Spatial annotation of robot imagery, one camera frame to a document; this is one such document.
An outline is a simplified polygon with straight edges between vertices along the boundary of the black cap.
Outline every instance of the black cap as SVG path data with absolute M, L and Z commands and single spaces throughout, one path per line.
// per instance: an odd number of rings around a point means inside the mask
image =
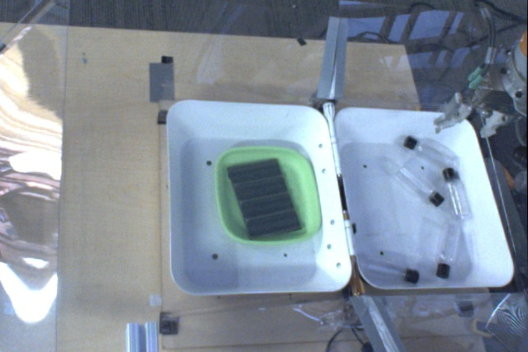
M 444 197 L 435 191 L 431 195 L 429 195 L 429 202 L 435 207 L 438 207 L 444 202 Z
M 418 144 L 418 140 L 411 136 L 406 137 L 405 141 L 403 141 L 403 146 L 405 148 L 408 148 L 409 150 L 413 150 L 417 146 L 417 144 Z
M 440 277 L 441 279 L 447 279 L 449 277 L 449 272 L 451 270 L 451 267 L 449 264 L 440 263 L 436 267 L 436 276 Z
M 442 171 L 442 175 L 444 176 L 444 181 L 456 181 L 459 178 L 459 174 L 456 172 L 453 167 L 447 167 Z
M 417 270 L 405 269 L 405 281 L 410 283 L 418 283 L 420 279 L 420 273 Z

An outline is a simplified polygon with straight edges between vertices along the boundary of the cable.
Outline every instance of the cable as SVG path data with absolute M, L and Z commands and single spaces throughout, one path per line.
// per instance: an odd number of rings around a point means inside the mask
M 365 346 L 365 342 L 360 339 L 360 337 L 357 335 L 356 329 L 354 327 L 350 328 L 352 330 L 352 333 L 354 333 L 354 336 L 356 337 L 357 341 L 361 343 L 361 346 Z
M 372 349 L 372 345 L 370 344 L 370 342 L 364 342 L 360 337 L 359 335 L 357 334 L 357 331 L 356 331 L 356 328 L 353 327 L 353 326 L 350 326 L 350 327 L 343 327 L 341 329 L 339 329 L 338 331 L 336 331 L 333 336 L 330 338 L 330 340 L 328 341 L 327 343 L 327 347 L 326 349 L 324 350 L 325 352 L 330 352 L 330 348 L 332 347 L 332 343 L 333 341 L 335 341 L 335 339 L 342 333 L 342 331 L 344 331 L 346 328 L 350 328 L 352 330 L 352 333 L 354 333 L 354 337 L 357 339 L 358 342 L 361 343 L 361 350 L 373 350 Z
M 419 7 L 419 6 L 425 6 L 425 7 L 428 7 L 429 9 L 433 9 L 433 10 L 437 9 L 435 6 L 431 5 L 428 2 L 415 2 L 415 3 L 411 3 L 409 5 L 409 8 L 407 9 L 407 13 L 411 13 L 414 8 Z
M 395 41 L 392 41 L 392 40 L 389 40 L 387 37 L 385 37 L 384 35 L 380 34 L 379 32 L 373 32 L 373 31 L 363 31 L 361 32 L 360 34 L 358 35 L 354 35 L 353 37 L 350 37 L 349 40 L 369 40 L 369 41 L 373 41 L 372 39 L 369 39 L 369 38 L 366 38 L 365 36 L 366 35 L 373 35 L 374 37 L 382 40 L 383 42 L 385 43 L 388 43 L 388 44 L 396 44 Z
M 448 51 L 451 54 L 455 54 L 455 51 L 451 47 L 447 47 L 446 45 L 443 45 L 442 43 L 423 43 L 417 46 L 416 51 L 417 53 L 421 53 L 423 50 L 428 50 L 428 48 L 431 47 L 440 47 L 441 49 Z
M 332 337 L 330 338 L 330 340 L 328 341 L 328 343 L 327 343 L 327 347 L 326 347 L 326 349 L 324 350 L 324 352 L 330 352 L 330 348 L 332 347 L 332 343 L 333 343 L 333 341 L 335 341 L 336 337 L 338 337 L 338 336 L 341 334 L 341 332 L 342 332 L 343 330 L 345 330 L 344 327 L 343 327 L 342 329 L 339 329 L 338 331 L 336 331 L 336 332 L 333 334 L 333 336 L 332 336 Z
M 505 19 L 508 19 L 510 21 L 514 22 L 525 22 L 526 19 L 522 18 L 521 16 L 516 15 L 515 13 L 511 13 L 508 11 L 505 11 L 504 9 L 501 9 L 495 3 L 490 2 L 489 0 L 473 0 L 473 4 L 477 7 L 480 3 L 483 3 L 489 7 L 499 16 Z
M 480 14 L 488 28 L 488 51 L 484 62 L 468 76 L 468 87 L 472 90 L 476 90 L 479 87 L 484 76 L 488 73 L 489 67 L 495 62 L 497 55 L 497 49 L 495 48 L 495 21 L 490 12 L 490 7 L 481 7 Z
M 519 25 L 521 25 L 520 22 L 516 22 L 515 24 L 510 24 L 510 25 L 505 26 L 505 27 L 503 27 L 503 28 L 501 28 L 501 29 L 499 29 L 499 30 L 496 30 L 496 31 L 495 31 L 495 34 L 501 34 L 501 33 L 503 33 L 504 31 L 511 30 L 512 28 L 515 28 L 515 27 L 517 27 L 517 26 L 519 26 Z M 457 32 L 459 32 L 459 33 L 461 33 L 461 34 L 465 34 L 465 35 L 467 35 L 468 37 L 471 37 L 471 36 L 472 36 L 469 32 L 464 31 L 464 30 L 461 30 L 460 28 L 457 29 Z M 469 43 L 469 44 L 466 45 L 465 47 L 473 47 L 473 46 L 475 46 L 475 45 L 479 45 L 480 43 L 482 43 L 482 42 L 483 42 L 484 40 L 486 40 L 487 38 L 488 38 L 488 34 L 483 35 L 482 37 L 480 37 L 480 38 L 478 38 L 478 39 L 472 41 L 471 43 Z

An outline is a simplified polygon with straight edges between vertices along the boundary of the black sponge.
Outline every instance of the black sponge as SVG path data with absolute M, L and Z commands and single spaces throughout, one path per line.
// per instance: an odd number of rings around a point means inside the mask
M 290 192 L 276 159 L 228 167 L 249 237 L 301 229 Z

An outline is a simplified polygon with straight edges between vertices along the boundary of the wooden surface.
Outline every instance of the wooden surface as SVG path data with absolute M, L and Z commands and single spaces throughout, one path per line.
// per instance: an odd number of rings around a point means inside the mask
M 403 59 L 395 73 L 384 59 L 401 57 L 401 47 L 348 49 L 348 95 L 417 105 L 408 63 Z M 289 304 L 263 306 L 262 298 L 253 298 L 256 307 L 237 308 L 247 299 L 188 297 L 164 270 L 163 129 L 148 85 L 149 63 L 162 55 L 174 57 L 178 98 L 305 104 L 317 86 L 323 42 L 300 46 L 295 40 L 257 37 L 69 29 L 58 351 L 125 350 L 126 324 L 157 320 L 162 294 L 163 308 L 182 315 L 180 344 L 166 341 L 166 346 L 219 352 L 323 350 L 332 332 Z M 204 319 L 208 313 L 212 317 Z M 261 319 L 261 332 L 230 337 L 240 319 Z M 350 342 L 341 350 L 360 349 L 350 333 L 342 339 Z

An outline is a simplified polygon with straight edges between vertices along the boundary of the black clip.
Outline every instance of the black clip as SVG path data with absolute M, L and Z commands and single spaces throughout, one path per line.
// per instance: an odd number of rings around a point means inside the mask
M 158 112 L 158 124 L 167 124 L 168 110 L 160 110 Z
M 169 312 L 159 313 L 159 334 L 177 335 L 180 328 L 180 317 L 173 317 Z

